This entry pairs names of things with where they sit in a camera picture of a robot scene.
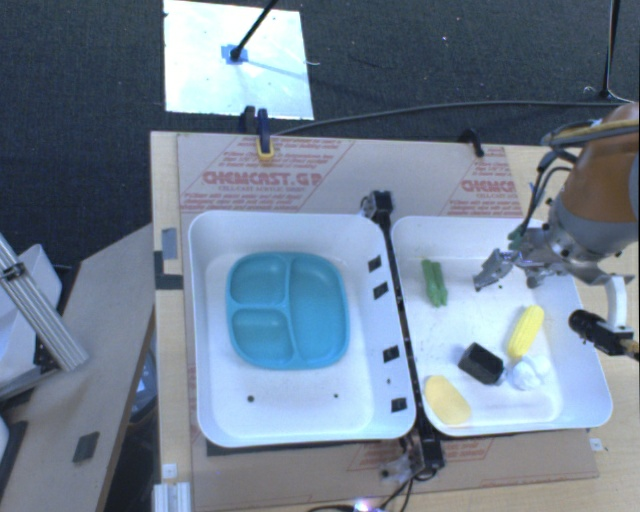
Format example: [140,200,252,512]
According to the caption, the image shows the black box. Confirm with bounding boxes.
[457,342,506,386]

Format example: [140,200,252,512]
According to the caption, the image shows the brown cardboard board red print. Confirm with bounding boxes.
[177,133,600,499]

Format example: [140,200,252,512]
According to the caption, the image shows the white crumpled ball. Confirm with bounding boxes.
[504,353,553,392]

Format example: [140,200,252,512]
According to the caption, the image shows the blue divided plate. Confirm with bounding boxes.
[225,251,350,372]

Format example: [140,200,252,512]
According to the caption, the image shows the black cylinder on white bracket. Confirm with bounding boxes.
[568,273,636,357]

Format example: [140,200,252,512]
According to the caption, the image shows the yellow corn cob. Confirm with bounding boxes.
[506,304,546,361]

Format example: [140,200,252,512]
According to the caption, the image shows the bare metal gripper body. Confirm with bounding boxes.
[516,225,622,286]

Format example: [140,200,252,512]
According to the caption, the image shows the black block with thin wires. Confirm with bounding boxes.
[360,189,397,220]
[417,433,447,472]

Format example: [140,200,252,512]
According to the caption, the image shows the thin black rod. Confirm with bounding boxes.
[377,212,432,444]

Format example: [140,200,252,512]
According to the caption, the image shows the green bean pod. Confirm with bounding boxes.
[420,258,449,308]

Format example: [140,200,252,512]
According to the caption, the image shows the white plastic tray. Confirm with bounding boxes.
[391,215,614,438]
[187,209,418,449]

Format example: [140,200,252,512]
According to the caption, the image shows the yellow oval toy food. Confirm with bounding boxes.
[423,374,473,427]

